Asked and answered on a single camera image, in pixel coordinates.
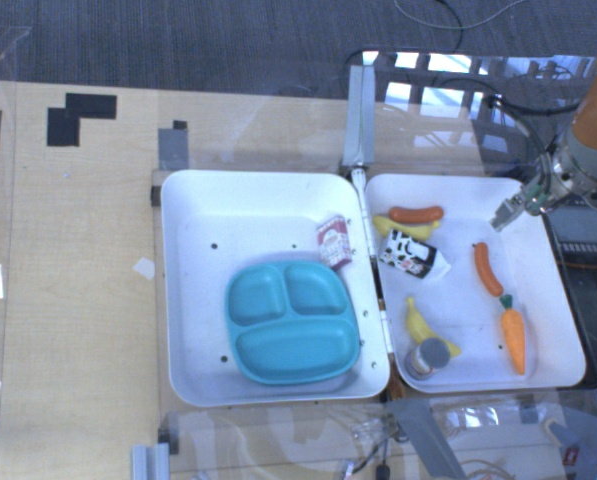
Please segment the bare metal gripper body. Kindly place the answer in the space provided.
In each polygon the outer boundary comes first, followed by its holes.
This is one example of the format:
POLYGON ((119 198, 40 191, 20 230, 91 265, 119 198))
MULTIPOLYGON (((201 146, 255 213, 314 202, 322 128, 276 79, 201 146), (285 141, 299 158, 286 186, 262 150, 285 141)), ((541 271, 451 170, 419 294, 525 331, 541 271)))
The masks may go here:
POLYGON ((522 208, 530 215, 547 213, 573 190, 575 167, 564 158, 540 158, 536 173, 521 189, 522 208))

